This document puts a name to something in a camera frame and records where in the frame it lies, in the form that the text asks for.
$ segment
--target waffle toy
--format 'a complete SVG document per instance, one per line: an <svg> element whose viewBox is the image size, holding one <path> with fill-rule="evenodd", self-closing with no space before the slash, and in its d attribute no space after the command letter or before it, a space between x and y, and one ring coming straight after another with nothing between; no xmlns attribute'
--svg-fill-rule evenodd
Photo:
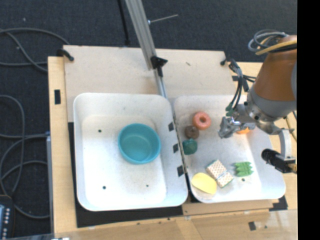
<svg viewBox="0 0 320 240"><path fill-rule="evenodd" d="M227 171L227 168L220 162L220 160L215 160L209 164L205 170L212 178L216 180L216 183L220 188L224 188L234 179L234 177L230 172Z"/></svg>

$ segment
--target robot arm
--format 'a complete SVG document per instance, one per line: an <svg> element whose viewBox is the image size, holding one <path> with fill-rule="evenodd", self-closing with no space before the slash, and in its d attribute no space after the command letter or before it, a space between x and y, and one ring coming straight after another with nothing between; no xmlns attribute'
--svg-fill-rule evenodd
<svg viewBox="0 0 320 240"><path fill-rule="evenodd" d="M259 48L252 48L253 43ZM275 30L260 31L248 46L257 55L268 55L243 104L238 104L237 99L241 94L242 71L233 59L230 60L229 67L237 73L240 87L238 85L234 99L226 108L218 134L221 138L229 138L235 132L247 128L252 130L257 126L268 135L278 135L281 153L266 149L261 154L262 158L283 173L296 173L290 137L294 129L279 128L275 121L297 109L297 36Z"/></svg>

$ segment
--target plastic bowl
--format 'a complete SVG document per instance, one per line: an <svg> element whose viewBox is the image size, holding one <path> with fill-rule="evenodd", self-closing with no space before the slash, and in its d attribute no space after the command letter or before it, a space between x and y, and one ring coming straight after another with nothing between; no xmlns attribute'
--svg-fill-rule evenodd
<svg viewBox="0 0 320 240"><path fill-rule="evenodd" d="M120 131L118 147L125 160L141 165L157 158L161 150L161 142L158 134L151 127L142 123L132 123Z"/></svg>

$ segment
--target metal stand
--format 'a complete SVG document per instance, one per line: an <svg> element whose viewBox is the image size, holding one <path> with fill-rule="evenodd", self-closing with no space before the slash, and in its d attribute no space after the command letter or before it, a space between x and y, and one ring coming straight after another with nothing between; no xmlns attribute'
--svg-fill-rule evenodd
<svg viewBox="0 0 320 240"><path fill-rule="evenodd" d="M140 47L143 52L145 62L148 69L157 69L154 76L157 82L160 95L167 98L165 84L163 82L162 66L167 62L158 58L154 41L151 36L149 23L141 0L125 0L129 14L133 23L135 33L137 35Z"/></svg>

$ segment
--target yellow toy lemon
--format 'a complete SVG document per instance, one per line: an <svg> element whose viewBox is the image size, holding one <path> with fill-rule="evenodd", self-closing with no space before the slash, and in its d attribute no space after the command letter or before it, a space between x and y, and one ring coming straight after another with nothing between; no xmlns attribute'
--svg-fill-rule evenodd
<svg viewBox="0 0 320 240"><path fill-rule="evenodd" d="M217 191L217 182L208 174L203 172L195 174L191 179L191 184L195 188L208 194L214 195Z"/></svg>

